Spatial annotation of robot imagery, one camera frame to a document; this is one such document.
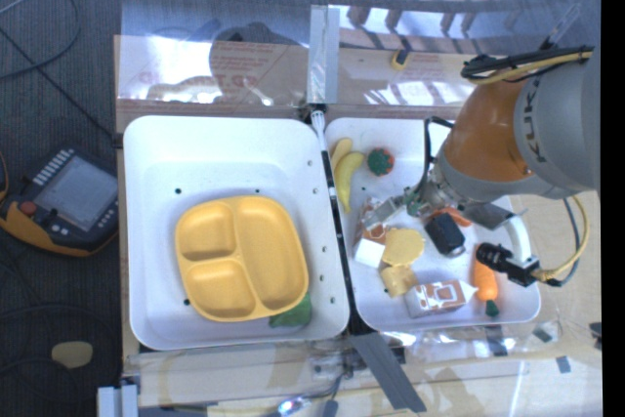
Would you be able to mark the orange toy sausage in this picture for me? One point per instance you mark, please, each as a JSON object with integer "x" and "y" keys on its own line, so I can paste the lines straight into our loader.
{"x": 459, "y": 216}

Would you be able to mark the yellow divided plate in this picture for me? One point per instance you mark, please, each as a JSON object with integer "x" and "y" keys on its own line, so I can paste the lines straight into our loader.
{"x": 266, "y": 249}

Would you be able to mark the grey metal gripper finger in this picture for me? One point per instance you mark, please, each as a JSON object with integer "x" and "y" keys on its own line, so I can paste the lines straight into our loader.
{"x": 388, "y": 210}
{"x": 488, "y": 214}

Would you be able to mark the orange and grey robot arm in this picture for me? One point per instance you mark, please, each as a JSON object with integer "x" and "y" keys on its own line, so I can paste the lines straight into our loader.
{"x": 493, "y": 137}

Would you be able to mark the green and red toy vegetable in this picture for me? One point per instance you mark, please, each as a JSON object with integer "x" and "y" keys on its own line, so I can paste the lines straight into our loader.
{"x": 381, "y": 162}

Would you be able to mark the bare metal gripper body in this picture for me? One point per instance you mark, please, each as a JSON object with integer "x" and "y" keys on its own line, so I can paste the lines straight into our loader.
{"x": 439, "y": 196}

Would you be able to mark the small yellow banana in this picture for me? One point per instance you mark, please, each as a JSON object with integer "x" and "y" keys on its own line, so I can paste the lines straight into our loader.
{"x": 340, "y": 150}

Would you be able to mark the thin black and white rod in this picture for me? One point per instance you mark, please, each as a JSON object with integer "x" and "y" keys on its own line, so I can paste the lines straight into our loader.
{"x": 336, "y": 210}

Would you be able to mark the large yellow banana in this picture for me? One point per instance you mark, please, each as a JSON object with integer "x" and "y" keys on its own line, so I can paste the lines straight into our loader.
{"x": 345, "y": 176}

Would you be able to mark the white plastic tray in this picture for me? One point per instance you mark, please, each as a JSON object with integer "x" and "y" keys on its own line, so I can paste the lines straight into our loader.
{"x": 220, "y": 151}
{"x": 390, "y": 132}

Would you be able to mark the orange and white carton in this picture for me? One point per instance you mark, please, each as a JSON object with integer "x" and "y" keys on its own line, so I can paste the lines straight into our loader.
{"x": 369, "y": 251}
{"x": 437, "y": 299}

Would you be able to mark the yellow bread piece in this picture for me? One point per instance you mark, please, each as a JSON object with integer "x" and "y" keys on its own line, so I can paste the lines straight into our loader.
{"x": 398, "y": 280}

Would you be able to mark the orange carrot green top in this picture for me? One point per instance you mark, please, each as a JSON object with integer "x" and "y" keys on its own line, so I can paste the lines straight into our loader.
{"x": 486, "y": 283}

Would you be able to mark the green toy lettuce leaf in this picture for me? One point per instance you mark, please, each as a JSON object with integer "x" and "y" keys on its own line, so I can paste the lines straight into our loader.
{"x": 295, "y": 315}

